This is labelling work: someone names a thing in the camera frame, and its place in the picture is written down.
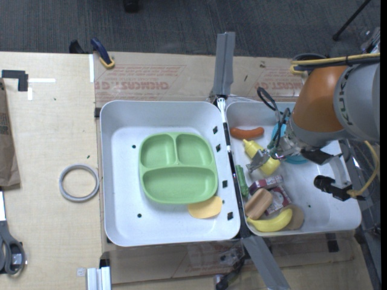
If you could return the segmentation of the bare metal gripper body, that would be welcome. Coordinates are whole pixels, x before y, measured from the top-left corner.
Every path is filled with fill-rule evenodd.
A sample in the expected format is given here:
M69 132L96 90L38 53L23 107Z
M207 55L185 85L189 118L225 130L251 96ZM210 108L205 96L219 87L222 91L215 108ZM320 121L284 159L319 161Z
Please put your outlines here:
M268 150L272 152L272 157L285 161L302 161L300 148L297 146L298 140L294 131L288 127L273 128L271 140L268 144Z

